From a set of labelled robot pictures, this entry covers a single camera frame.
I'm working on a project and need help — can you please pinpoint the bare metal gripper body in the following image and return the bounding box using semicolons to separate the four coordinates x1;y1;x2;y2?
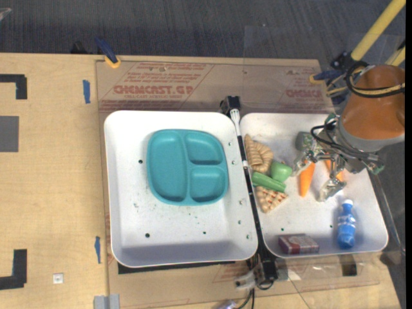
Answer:
318;142;384;175

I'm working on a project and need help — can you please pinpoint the grey green can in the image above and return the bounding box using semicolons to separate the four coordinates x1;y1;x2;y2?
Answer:
295;131;318;153

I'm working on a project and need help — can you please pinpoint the green toy pepper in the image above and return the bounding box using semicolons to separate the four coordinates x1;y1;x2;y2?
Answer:
270;160;294;183

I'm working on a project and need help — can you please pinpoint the white plastic tray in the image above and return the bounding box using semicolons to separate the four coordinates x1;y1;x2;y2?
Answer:
239;112;389;259
103;109;259;268

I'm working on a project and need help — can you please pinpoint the blue plastic bottle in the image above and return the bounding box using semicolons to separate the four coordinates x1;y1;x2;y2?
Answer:
336;198;357;250

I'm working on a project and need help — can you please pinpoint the green toy pea pod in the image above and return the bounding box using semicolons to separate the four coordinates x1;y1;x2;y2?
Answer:
251;171;287;194

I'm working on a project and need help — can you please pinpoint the beige toy croissant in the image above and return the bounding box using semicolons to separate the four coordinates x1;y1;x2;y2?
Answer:
243;133;274;174

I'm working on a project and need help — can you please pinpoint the toy pizza slice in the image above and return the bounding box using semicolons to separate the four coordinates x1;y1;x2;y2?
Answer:
255;185;289;214

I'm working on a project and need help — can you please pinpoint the thin black and white rod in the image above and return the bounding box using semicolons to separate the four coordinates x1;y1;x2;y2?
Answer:
229;108;268;261

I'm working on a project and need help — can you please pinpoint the red carton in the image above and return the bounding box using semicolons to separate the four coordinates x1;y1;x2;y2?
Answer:
277;233;321;256

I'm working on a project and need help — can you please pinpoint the brown cardboard board red print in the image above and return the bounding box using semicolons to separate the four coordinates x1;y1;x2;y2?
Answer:
95;55;392;309

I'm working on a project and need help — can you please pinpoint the blue divided plate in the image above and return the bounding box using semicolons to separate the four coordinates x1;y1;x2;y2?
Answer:
146;128;230;206

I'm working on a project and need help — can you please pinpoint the black block with thin wires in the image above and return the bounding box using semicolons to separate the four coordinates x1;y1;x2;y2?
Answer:
220;95;241;115
256;258;279;283

